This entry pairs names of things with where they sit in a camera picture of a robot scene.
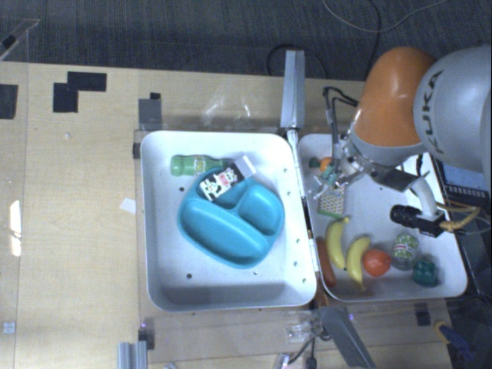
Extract red sausage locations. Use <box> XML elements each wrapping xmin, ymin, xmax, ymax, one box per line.
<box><xmin>315</xmin><ymin>237</ymin><xmax>338</xmax><ymax>288</ymax></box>

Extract green pepper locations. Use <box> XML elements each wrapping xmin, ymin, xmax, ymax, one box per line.
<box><xmin>411</xmin><ymin>259</ymin><xmax>439</xmax><ymax>288</ymax></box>

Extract blue divided plate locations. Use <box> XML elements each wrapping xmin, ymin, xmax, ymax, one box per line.
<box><xmin>177</xmin><ymin>175</ymin><xmax>287</xmax><ymax>271</ymax></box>

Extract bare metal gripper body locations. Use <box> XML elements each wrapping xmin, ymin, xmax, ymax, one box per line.
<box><xmin>333</xmin><ymin>150</ymin><xmax>373</xmax><ymax>187</ymax></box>

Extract yellow patterned packet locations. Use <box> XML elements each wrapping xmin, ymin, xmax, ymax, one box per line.
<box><xmin>316</xmin><ymin>188</ymin><xmax>346</xmax><ymax>220</ymax></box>

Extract black cylinder on white bracket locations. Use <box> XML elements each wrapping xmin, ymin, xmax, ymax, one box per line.
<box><xmin>389</xmin><ymin>175</ymin><xmax>449</xmax><ymax>239</ymax></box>

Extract cow print carton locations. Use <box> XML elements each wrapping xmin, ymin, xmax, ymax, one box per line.
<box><xmin>198</xmin><ymin>155</ymin><xmax>258</xmax><ymax>203</ymax></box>

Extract yellow banana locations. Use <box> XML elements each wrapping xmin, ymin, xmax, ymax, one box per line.
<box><xmin>345</xmin><ymin>235</ymin><xmax>372</xmax><ymax>292</ymax></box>
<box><xmin>325</xmin><ymin>216</ymin><xmax>351</xmax><ymax>272</ymax></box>

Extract white plastic tray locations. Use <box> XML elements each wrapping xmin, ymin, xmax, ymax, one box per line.
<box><xmin>139</xmin><ymin>130</ymin><xmax>318</xmax><ymax>313</ymax></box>
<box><xmin>298</xmin><ymin>132</ymin><xmax>469</xmax><ymax>304</ymax></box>

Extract orange carrot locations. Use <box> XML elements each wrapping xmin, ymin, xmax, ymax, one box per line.
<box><xmin>308</xmin><ymin>156</ymin><xmax>334</xmax><ymax>173</ymax></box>

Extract orange fruit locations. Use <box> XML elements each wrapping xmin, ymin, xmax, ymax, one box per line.
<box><xmin>361</xmin><ymin>248</ymin><xmax>393</xmax><ymax>278</ymax></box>

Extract green bottle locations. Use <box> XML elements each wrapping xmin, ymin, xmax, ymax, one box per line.
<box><xmin>170</xmin><ymin>154</ymin><xmax>232</xmax><ymax>178</ymax></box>

